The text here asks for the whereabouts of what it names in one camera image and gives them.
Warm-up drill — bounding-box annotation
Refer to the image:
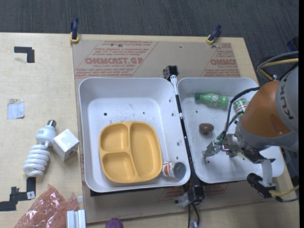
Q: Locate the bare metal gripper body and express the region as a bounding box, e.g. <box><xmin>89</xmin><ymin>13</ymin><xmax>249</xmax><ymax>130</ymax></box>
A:
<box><xmin>219</xmin><ymin>133</ymin><xmax>253</xmax><ymax>159</ymax></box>

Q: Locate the white plastic tray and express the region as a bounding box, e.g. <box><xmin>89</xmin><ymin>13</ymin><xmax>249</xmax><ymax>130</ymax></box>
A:
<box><xmin>177</xmin><ymin>77</ymin><xmax>285</xmax><ymax>184</ymax></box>
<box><xmin>78</xmin><ymin>77</ymin><xmax>191</xmax><ymax>193</ymax></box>

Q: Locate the brown doughnut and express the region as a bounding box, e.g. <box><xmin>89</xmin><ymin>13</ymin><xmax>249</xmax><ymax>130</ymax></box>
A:
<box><xmin>199</xmin><ymin>123</ymin><xmax>215</xmax><ymax>136</ymax></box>

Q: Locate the green and white can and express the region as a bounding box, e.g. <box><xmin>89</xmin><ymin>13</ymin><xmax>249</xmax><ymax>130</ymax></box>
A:
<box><xmin>233</xmin><ymin>98</ymin><xmax>249</xmax><ymax>115</ymax></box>

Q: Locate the red and white can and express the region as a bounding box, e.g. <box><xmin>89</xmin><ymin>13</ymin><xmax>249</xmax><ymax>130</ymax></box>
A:
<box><xmin>161</xmin><ymin>161</ymin><xmax>187</xmax><ymax>179</ymax></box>

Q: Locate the thin black and white rod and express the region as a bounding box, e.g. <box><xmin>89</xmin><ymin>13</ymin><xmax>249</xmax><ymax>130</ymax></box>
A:
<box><xmin>170</xmin><ymin>75</ymin><xmax>199</xmax><ymax>188</ymax></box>

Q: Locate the green plastic bottle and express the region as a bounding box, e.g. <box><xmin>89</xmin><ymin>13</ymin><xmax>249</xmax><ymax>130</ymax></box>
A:
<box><xmin>194</xmin><ymin>92</ymin><xmax>229</xmax><ymax>108</ymax></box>

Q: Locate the yellow divided plate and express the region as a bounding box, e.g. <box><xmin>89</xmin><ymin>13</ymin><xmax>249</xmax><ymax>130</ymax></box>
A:
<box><xmin>98</xmin><ymin>121</ymin><xmax>164</xmax><ymax>184</ymax></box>

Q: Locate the brown cardboard board red print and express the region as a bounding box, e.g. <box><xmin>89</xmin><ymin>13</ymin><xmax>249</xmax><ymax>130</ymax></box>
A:
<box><xmin>71</xmin><ymin>34</ymin><xmax>298</xmax><ymax>224</ymax></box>

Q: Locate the purple round object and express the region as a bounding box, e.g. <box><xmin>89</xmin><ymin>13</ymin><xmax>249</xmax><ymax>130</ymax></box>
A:
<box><xmin>105</xmin><ymin>218</ymin><xmax>124</xmax><ymax>228</ymax></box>

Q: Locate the white cube box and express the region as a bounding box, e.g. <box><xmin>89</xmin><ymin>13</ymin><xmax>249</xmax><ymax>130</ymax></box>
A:
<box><xmin>53</xmin><ymin>128</ymin><xmax>80</xmax><ymax>162</ymax></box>

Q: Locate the white spiral light bulb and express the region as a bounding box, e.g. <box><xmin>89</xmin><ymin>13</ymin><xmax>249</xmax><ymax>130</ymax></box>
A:
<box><xmin>22</xmin><ymin>119</ymin><xmax>58</xmax><ymax>177</ymax></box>

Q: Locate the pink bubble wrap bag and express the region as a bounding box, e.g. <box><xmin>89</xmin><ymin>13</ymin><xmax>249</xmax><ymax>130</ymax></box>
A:
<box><xmin>13</xmin><ymin>184</ymin><xmax>80</xmax><ymax>228</ymax></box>

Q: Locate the black block with thin wires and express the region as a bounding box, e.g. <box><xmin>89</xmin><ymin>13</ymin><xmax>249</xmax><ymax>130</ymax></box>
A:
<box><xmin>162</xmin><ymin>65</ymin><xmax>179</xmax><ymax>80</ymax></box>
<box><xmin>188</xmin><ymin>184</ymin><xmax>206</xmax><ymax>202</ymax></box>

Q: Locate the black cylinder on white bracket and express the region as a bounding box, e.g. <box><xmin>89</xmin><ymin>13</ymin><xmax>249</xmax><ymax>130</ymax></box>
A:
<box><xmin>247</xmin><ymin>159</ymin><xmax>277</xmax><ymax>199</ymax></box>

